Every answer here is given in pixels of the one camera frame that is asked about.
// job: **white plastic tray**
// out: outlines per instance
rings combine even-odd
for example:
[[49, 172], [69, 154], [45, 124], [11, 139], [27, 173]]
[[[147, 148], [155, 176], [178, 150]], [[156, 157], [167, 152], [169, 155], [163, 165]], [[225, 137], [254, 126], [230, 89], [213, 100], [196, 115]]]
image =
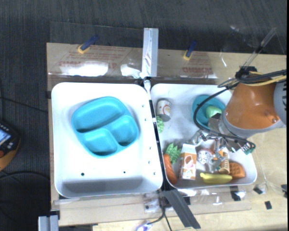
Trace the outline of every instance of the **white plastic tray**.
[[[120, 99], [134, 117], [139, 138], [107, 158], [92, 156], [71, 125], [74, 111], [96, 98]], [[162, 185], [158, 148], [146, 91], [135, 84], [60, 83], [52, 90], [54, 184], [64, 197], [148, 193]]]
[[[215, 85], [159, 83], [152, 87], [151, 97], [155, 107], [159, 99], [167, 99], [171, 102], [171, 118], [169, 121], [164, 122], [164, 130], [159, 134], [160, 145], [163, 152], [165, 152], [170, 143], [180, 144], [186, 142], [198, 131], [198, 128], [194, 124], [192, 118], [192, 104], [195, 98], [203, 94], [212, 95], [221, 90], [221, 88], [218, 88]], [[231, 98], [231, 92], [225, 91], [216, 98], [226, 105]], [[232, 180], [231, 182], [223, 185], [205, 184], [200, 177], [200, 173], [206, 172], [208, 169], [206, 166], [197, 162], [196, 179], [178, 180], [174, 187], [178, 189], [196, 189], [252, 184], [257, 179], [257, 169], [252, 155], [245, 155], [245, 153], [241, 150], [235, 153], [229, 151], [226, 152], [228, 152], [229, 161], [238, 162], [243, 166], [245, 170], [244, 178]], [[178, 164], [178, 162], [173, 164], [173, 170], [177, 176], [179, 172]]]

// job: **wooden table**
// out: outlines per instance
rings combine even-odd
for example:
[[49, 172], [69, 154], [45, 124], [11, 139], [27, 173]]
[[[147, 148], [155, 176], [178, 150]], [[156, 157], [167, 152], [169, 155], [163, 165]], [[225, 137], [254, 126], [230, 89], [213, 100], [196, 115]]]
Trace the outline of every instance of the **wooden table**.
[[[73, 45], [69, 44], [47, 44], [48, 72], [71, 51]], [[182, 66], [182, 51], [161, 50], [163, 64], [170, 66], [169, 71], [182, 74], [187, 71], [187, 66]], [[227, 79], [232, 77], [249, 57], [243, 53], [225, 52], [196, 52], [194, 57], [200, 57], [201, 63], [195, 63], [189, 69], [190, 73], [195, 73], [193, 68], [210, 70], [214, 78]], [[276, 70], [286, 69], [287, 56], [285, 55], [258, 55], [252, 65], [259, 72], [269, 73]], [[196, 78], [195, 81], [203, 83], [212, 79]], [[86, 81], [79, 77], [57, 78], [48, 75], [48, 91], [53, 86], [63, 81]], [[145, 219], [155, 220], [161, 212], [148, 213], [145, 208], [144, 197], [142, 195], [133, 196], [104, 196], [89, 198], [86, 200], [64, 199], [59, 200], [59, 194], [54, 186], [53, 179], [53, 131], [52, 131], [52, 105], [49, 99], [49, 129], [50, 129], [50, 163], [51, 163], [51, 200], [53, 210], [60, 210], [59, 226], [92, 225], [94, 231], [111, 230], [135, 230]], [[288, 229], [288, 203], [287, 198], [281, 189], [282, 184], [287, 184], [287, 129], [279, 128], [264, 134], [257, 134], [250, 138], [258, 148], [253, 156], [256, 158], [257, 172], [260, 172], [259, 186], [263, 193], [258, 194], [253, 190], [254, 186], [247, 192], [243, 201], [229, 201], [229, 196], [225, 197], [225, 202], [212, 201], [204, 202], [201, 199], [191, 197], [190, 209], [195, 214], [197, 221], [201, 225], [201, 230], [215, 231], [264, 231], [264, 230], [287, 230]], [[272, 208], [267, 209], [265, 203], [269, 203]], [[172, 230], [185, 230], [180, 219], [173, 209], [166, 211]], [[168, 230], [165, 218], [153, 225], [151, 230]]]

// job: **blue clamp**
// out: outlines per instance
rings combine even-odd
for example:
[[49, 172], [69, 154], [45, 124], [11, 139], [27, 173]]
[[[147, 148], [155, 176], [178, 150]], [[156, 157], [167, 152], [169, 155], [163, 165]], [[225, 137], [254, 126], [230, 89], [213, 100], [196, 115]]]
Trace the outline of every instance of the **blue clamp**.
[[99, 39], [100, 37], [98, 35], [94, 35], [93, 37], [91, 37], [90, 39], [88, 39], [86, 42], [84, 42], [82, 45], [78, 46], [78, 52], [83, 54], [86, 51], [88, 51], [90, 49], [90, 46], [95, 44], [96, 41]]
[[196, 41], [192, 41], [191, 45], [184, 53], [184, 59], [189, 60], [191, 58], [192, 52], [196, 46]]

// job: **clear plastic sheet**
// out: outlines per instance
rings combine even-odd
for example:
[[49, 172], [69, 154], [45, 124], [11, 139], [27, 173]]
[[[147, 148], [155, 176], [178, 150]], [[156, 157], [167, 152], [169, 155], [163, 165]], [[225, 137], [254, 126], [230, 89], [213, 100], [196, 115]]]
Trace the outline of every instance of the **clear plastic sheet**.
[[[227, 36], [220, 36], [213, 33], [214, 25], [210, 24], [157, 19], [152, 26], [157, 27], [157, 25], [159, 26], [158, 77], [152, 80], [155, 84], [184, 83], [216, 87], [225, 79], [233, 77], [234, 69], [238, 69], [244, 64], [247, 58], [242, 60], [240, 54], [245, 53], [244, 57], [252, 54], [270, 31], [268, 28], [224, 25], [224, 31], [221, 35]], [[191, 25], [193, 25], [194, 31], [188, 29]], [[51, 53], [48, 55], [48, 91], [51, 91], [60, 82], [141, 84], [139, 73], [142, 69], [143, 28], [117, 28], [67, 23], [52, 23], [51, 26], [51, 43], [54, 44], [48, 46], [48, 52]], [[79, 53], [79, 45], [95, 34], [99, 34], [100, 39], [103, 40], [90, 46], [86, 54]], [[184, 55], [193, 40], [197, 42], [195, 50], [187, 60]], [[277, 35], [270, 40], [262, 53], [283, 54]], [[77, 72], [76, 74], [67, 72], [68, 68], [71, 70], [88, 66], [104, 69], [105, 64], [108, 70], [101, 70], [100, 73], [102, 74], [89, 71], [89, 74], [81, 76], [82, 74], [77, 74]], [[253, 64], [256, 64], [261, 72], [270, 71], [270, 63], [263, 64], [255, 58]], [[280, 67], [286, 67], [283, 60], [280, 62]], [[285, 129], [282, 129], [282, 133], [286, 136]], [[270, 154], [267, 151], [269, 148], [265, 148], [268, 139], [266, 134], [256, 135], [251, 139], [259, 144], [259, 149], [256, 149], [252, 154], [257, 169], [257, 179], [248, 184], [178, 188], [183, 197], [190, 198], [190, 209], [194, 214], [248, 210], [251, 208], [249, 194], [265, 193], [267, 185], [277, 187], [277, 191], [280, 192], [279, 186], [287, 183], [287, 176], [284, 175], [279, 178], [279, 182], [270, 181], [271, 166], [265, 165], [265, 157]], [[285, 140], [286, 137], [283, 137], [276, 143], [276, 146], [281, 146], [282, 157], [285, 157], [287, 151]], [[52, 202], [52, 209], [100, 208], [101, 210], [114, 210], [118, 206], [124, 205], [137, 209], [138, 211], [134, 216], [131, 216], [131, 219], [138, 219], [158, 216], [156, 213], [160, 213], [159, 200], [161, 196], [161, 192], [74, 199], [58, 196]]]

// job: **black fabric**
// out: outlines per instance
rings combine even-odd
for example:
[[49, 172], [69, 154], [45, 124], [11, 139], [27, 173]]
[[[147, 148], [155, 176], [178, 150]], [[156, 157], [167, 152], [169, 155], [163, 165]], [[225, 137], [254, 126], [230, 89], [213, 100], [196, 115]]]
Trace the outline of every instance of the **black fabric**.
[[[249, 52], [275, 27], [278, 38], [266, 53], [287, 50], [287, 0], [0, 0], [0, 85], [5, 98], [0, 115], [22, 135], [18, 153], [0, 177], [20, 171], [49, 177], [46, 43], [71, 37], [66, 31], [52, 35], [52, 22], [158, 27], [168, 35], [160, 41], [162, 48], [185, 49], [197, 37], [197, 51], [231, 52]], [[251, 30], [252, 37], [244, 30]], [[38, 216], [49, 211], [45, 178], [0, 180], [0, 231], [37, 230]]]

